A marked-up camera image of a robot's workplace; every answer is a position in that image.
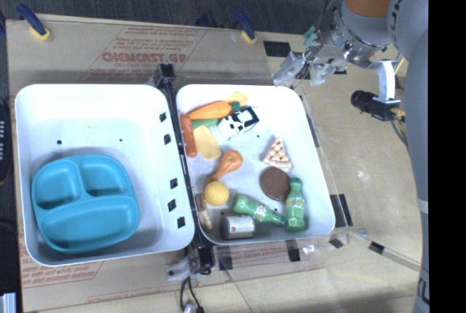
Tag beige toy food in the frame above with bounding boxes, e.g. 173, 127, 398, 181
195, 193, 214, 231

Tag green bottle white label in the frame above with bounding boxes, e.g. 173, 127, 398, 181
232, 194, 288, 228

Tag orange carrot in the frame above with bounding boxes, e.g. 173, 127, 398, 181
187, 100, 242, 121

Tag orange sausage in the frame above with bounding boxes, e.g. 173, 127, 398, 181
180, 114, 199, 159

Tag yellow ball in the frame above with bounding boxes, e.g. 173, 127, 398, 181
203, 180, 230, 206

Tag black block with wires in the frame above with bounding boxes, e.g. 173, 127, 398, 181
158, 63, 176, 85
189, 245, 216, 274

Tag blue divided plate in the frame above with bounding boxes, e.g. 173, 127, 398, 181
31, 154, 141, 255

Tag white plastic tray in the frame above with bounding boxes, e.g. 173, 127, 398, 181
13, 82, 196, 268
175, 83, 336, 246

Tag brown cardboard board red print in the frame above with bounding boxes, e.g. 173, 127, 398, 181
5, 12, 327, 313

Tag small yellow toy food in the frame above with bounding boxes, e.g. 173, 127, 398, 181
226, 92, 250, 105

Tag orange chicken drumstick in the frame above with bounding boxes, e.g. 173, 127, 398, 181
206, 149, 244, 184

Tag pizza slice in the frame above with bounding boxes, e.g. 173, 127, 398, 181
262, 136, 293, 171

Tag black cylinder on white bracket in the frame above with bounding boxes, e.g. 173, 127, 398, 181
350, 59, 403, 122

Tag green toy vegetable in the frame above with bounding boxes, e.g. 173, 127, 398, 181
191, 117, 221, 130

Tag silver can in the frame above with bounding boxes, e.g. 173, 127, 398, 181
220, 215, 256, 241

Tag brown round biscuit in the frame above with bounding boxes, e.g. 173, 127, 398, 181
259, 166, 291, 202

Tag green bottle yellow label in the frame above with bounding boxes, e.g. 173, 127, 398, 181
285, 177, 307, 232

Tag pale yellow oval toy food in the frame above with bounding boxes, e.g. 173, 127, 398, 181
194, 124, 222, 160

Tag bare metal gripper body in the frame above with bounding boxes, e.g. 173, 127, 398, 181
304, 17, 387, 71

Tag thin black rod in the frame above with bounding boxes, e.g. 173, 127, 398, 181
162, 76, 210, 254

